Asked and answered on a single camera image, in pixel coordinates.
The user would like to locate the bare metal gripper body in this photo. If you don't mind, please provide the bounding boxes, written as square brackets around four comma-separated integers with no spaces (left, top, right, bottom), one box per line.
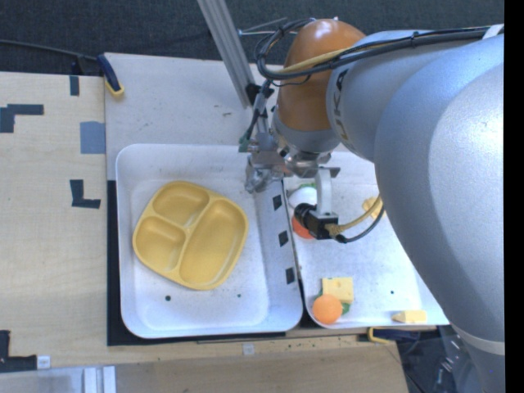
[247,137,341,180]

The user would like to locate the white toy egg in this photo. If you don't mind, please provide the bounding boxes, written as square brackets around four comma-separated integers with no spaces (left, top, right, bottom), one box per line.
[287,186,319,210]

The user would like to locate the orange toy ball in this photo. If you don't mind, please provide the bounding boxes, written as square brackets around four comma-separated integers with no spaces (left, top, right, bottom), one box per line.
[312,293,344,326]
[291,215,315,241]

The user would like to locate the yellow toy piece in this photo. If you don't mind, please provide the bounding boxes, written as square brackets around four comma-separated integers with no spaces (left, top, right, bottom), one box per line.
[361,196,386,221]

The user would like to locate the yellow divided plate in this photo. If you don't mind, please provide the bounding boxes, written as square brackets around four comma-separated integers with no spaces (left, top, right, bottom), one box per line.
[131,180,250,292]

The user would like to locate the white plastic tray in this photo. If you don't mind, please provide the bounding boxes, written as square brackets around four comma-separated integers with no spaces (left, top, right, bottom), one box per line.
[282,149,451,331]
[115,142,305,340]

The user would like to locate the yellow cheese block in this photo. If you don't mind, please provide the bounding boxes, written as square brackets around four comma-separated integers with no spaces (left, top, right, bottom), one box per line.
[321,276,355,305]

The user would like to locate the green toy leaf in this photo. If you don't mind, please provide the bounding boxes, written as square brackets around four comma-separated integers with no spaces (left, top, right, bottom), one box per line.
[315,287,352,315]

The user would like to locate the yellow cheese wedge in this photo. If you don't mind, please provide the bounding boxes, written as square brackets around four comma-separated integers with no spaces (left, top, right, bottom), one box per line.
[391,309,428,325]

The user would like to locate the pale wood board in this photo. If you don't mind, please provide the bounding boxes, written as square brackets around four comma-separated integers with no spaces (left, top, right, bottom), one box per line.
[0,70,407,393]

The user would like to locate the black cylinder on white bracket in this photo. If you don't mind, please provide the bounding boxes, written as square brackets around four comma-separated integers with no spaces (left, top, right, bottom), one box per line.
[293,167,341,242]

